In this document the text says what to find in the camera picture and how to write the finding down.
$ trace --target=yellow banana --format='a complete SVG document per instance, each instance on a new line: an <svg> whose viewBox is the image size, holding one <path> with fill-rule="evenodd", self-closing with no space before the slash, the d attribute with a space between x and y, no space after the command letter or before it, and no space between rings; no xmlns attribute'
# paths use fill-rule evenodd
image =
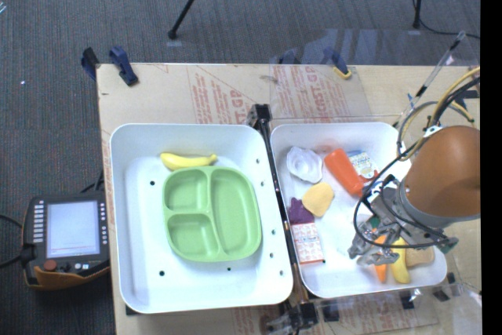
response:
<svg viewBox="0 0 502 335"><path fill-rule="evenodd" d="M392 245L404 246L406 244L403 238L397 239ZM399 258L391 265L392 275L399 283L410 283L408 268L406 267L406 249L392 249L394 253L399 254Z"/></svg>
<svg viewBox="0 0 502 335"><path fill-rule="evenodd" d="M186 157L181 155L172 154L170 152L162 152L160 154L162 163L171 170L182 168L191 168L194 166L207 166L211 165L217 160L216 154L210 156Z"/></svg>

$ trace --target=table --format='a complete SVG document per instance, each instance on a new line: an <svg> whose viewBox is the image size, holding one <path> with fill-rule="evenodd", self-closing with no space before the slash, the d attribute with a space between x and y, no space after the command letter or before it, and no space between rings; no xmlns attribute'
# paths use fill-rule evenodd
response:
<svg viewBox="0 0 502 335"><path fill-rule="evenodd" d="M122 81L117 66L113 64L101 64L96 69L107 206L111 211L108 223L111 278L119 335L257 335L266 333L265 323L278 317L278 309L277 306L259 306L166 315L126 313L118 286L110 170L109 140L115 129L131 122L242 124L254 104L270 104L275 124L290 119L328 122L332 118L342 121L371 118L393 123L405 109L408 94L413 95L434 68L355 66L350 67L352 76L344 80L326 65L158 63L132 64L132 67L139 79L132 86ZM422 101L438 100L467 69L467 66L444 67ZM480 129L479 99L467 99L465 104ZM448 112L442 124L466 125L467 122L458 114ZM410 127L409 135L418 137L420 130L420 126ZM306 333L334 331L359 334L385 330L416 334L480 333L481 302L476 293L477 289L481 289L480 220L454 224L446 232L460 240L457 247L447 254L448 265L456 273L456 284L460 284L443 292L449 300L440 301L438 293L434 297L424 291L422 303L412 311L391 309L384 314L385 311L368 311L374 298L366 300L358 297L342 304L343 311L340 311L343 314L338 321L324 322L320 319L320 323Z"/></svg>

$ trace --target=button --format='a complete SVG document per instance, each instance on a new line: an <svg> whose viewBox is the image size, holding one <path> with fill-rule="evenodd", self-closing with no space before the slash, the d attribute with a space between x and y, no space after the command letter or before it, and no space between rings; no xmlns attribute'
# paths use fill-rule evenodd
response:
<svg viewBox="0 0 502 335"><path fill-rule="evenodd" d="M46 260L44 263L44 269L48 272L53 272L57 268L57 262L55 260Z"/></svg>

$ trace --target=gray carpet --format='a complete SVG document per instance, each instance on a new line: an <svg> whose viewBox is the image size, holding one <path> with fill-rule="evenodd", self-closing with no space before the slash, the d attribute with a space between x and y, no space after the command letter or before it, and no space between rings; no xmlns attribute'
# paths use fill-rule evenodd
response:
<svg viewBox="0 0 502 335"><path fill-rule="evenodd" d="M1 214L22 221L31 197L79 192L97 178L96 86L80 64L87 47L102 63L120 45L131 62L262 64L289 52L306 64L333 46L349 65L413 66L436 65L465 31L454 63L481 61L481 0L422 0L419 27L413 0L195 0L169 39L186 1L0 0ZM20 242L20 229L0 220L0 261ZM0 333L115 332L109 276L40 293L19 263L0 273Z"/></svg>

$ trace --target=green divided tray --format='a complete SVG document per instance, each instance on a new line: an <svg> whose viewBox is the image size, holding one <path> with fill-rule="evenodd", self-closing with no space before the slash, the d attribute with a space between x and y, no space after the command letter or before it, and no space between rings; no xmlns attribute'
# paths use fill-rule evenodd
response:
<svg viewBox="0 0 502 335"><path fill-rule="evenodd" d="M238 260L261 244L254 188L236 169L175 170L164 182L163 208L169 244L187 260Z"/></svg>

